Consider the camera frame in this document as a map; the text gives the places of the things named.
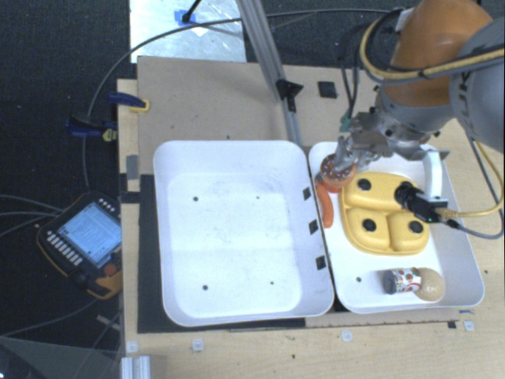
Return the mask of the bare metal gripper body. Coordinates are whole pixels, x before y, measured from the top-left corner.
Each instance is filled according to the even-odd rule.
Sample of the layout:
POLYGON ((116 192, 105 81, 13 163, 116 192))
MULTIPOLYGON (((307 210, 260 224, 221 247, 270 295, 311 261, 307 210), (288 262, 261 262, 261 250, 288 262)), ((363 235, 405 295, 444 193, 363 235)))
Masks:
POLYGON ((384 111, 358 113, 350 122, 349 132, 348 152, 360 159, 397 154, 419 160, 424 156, 421 146, 430 139, 429 133, 404 126, 384 111))

